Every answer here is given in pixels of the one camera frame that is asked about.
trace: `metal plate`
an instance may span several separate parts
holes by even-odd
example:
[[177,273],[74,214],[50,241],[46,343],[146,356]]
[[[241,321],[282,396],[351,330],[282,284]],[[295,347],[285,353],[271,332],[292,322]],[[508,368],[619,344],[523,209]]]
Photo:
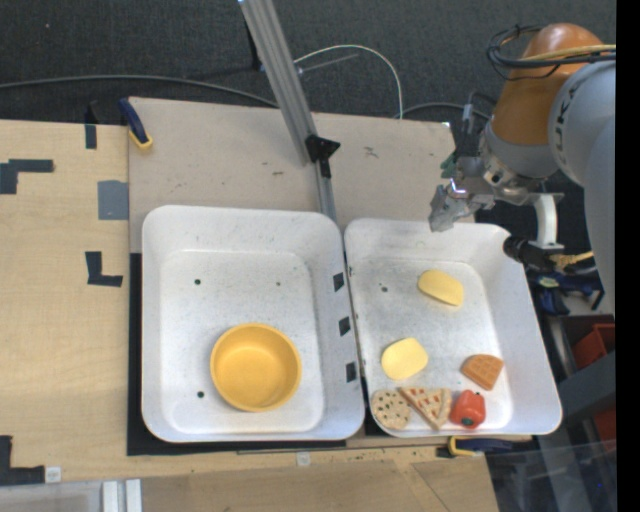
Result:
[[[142,413],[170,442],[343,439],[361,425],[340,232],[318,213],[163,206],[143,225]],[[281,330],[302,361],[296,394],[248,413],[209,372],[218,337],[245,322]]]
[[[385,429],[389,434],[545,434],[557,428],[562,410],[524,270],[502,251],[508,235],[489,224],[456,224],[444,233],[432,233],[426,221],[360,219],[347,227],[349,281],[370,394],[409,385],[448,387],[454,400],[464,389],[485,397],[487,419],[476,430],[448,421],[435,431],[413,414],[405,429]],[[420,274],[432,268],[463,284],[461,306],[418,290]],[[385,347],[405,337],[418,339],[429,363],[394,381],[380,358]],[[460,372],[464,360],[477,353],[505,362],[491,391]]]

